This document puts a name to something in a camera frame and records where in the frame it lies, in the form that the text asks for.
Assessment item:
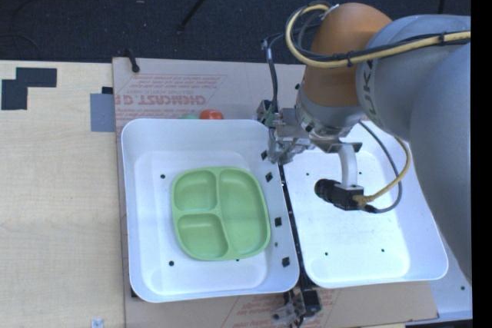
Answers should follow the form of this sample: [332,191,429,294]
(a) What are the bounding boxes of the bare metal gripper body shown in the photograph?
[273,107,349,151]

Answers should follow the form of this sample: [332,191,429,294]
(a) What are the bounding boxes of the brown cardboard board red print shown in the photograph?
[111,57,440,328]

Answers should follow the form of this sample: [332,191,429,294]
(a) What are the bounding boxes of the green divided plate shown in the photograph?
[170,166,272,262]

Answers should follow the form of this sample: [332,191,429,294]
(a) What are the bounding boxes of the red round toy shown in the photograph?
[198,109,225,121]

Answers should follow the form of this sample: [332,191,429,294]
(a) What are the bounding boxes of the white plastic tray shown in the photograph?
[281,121,450,290]
[121,118,301,304]

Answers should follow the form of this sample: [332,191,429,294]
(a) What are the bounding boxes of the black cylinder on white bracket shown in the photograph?
[314,141,365,212]

